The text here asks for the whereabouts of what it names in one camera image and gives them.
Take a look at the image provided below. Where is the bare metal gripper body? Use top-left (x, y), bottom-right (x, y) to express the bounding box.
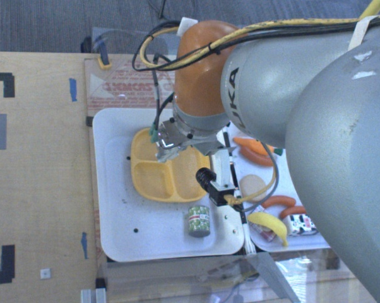
top-left (157, 117), bottom-right (225, 156)

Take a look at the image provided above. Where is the yellow divided plate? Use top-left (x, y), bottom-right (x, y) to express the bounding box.
top-left (130, 127), bottom-right (211, 203)

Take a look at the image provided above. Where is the white plastic tray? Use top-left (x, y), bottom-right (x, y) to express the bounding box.
top-left (223, 127), bottom-right (331, 253)
top-left (92, 107), bottom-right (246, 263)

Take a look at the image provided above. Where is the green can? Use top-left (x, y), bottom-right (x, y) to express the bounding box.
top-left (187, 205), bottom-right (211, 238)

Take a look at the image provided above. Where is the orange carrot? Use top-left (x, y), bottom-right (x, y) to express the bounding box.
top-left (233, 136), bottom-right (284, 157)

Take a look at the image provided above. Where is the beige round bread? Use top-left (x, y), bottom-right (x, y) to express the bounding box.
top-left (239, 174), bottom-right (268, 202)

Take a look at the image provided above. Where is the thin black and white rod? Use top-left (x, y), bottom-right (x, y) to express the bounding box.
top-left (223, 131), bottom-right (258, 255)

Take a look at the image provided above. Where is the red and white packet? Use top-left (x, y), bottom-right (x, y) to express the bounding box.
top-left (249, 220), bottom-right (278, 243)

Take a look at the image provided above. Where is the yellow banana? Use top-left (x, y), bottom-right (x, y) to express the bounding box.
top-left (247, 211), bottom-right (289, 247)

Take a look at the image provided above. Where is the white carton with black spots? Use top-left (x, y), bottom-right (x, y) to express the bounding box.
top-left (282, 213), bottom-right (319, 237)

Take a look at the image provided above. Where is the black cylinder on white bracket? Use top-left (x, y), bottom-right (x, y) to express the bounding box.
top-left (195, 147), bottom-right (238, 208)

